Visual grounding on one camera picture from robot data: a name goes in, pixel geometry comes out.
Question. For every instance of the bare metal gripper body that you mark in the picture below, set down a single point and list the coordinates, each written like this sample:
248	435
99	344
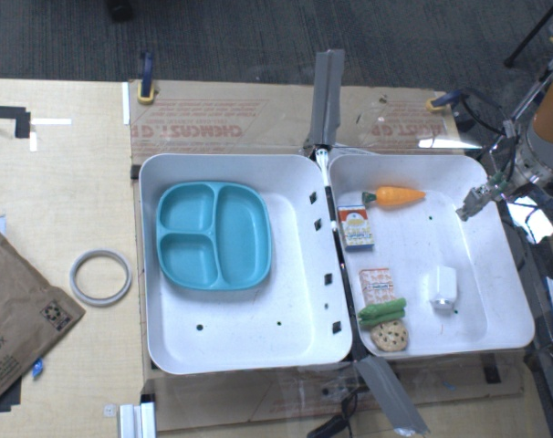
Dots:
534	171

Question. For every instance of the blue divided plate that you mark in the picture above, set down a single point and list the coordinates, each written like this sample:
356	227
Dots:
240	235

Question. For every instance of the chocolate chip biscuit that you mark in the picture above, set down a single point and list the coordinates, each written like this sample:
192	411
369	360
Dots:
389	336

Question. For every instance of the white plastic tray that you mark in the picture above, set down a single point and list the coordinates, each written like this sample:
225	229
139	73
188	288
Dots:
240	326
468	253

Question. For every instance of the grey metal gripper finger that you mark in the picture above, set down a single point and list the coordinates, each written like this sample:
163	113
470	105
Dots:
480	204
464	211

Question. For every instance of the brown paper bag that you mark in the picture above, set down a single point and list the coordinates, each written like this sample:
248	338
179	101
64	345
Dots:
16	308

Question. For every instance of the white plastic bottle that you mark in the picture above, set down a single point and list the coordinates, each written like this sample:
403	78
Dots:
444	285

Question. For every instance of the red and white carton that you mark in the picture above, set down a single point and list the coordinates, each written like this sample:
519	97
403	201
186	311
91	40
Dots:
356	228

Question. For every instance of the green bean pods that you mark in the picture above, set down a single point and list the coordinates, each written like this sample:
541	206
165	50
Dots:
381	312

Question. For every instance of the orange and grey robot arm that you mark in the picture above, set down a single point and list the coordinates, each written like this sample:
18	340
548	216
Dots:
546	121

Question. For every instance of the small blue wrapper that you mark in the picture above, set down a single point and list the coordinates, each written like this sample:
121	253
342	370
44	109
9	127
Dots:
38	368

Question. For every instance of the brown cardboard board red print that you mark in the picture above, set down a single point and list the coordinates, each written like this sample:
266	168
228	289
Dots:
222	121

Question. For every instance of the orange carrot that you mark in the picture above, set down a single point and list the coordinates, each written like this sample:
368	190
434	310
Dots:
397	196

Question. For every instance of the orange and white packet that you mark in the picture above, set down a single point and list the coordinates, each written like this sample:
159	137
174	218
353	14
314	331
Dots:
376	285

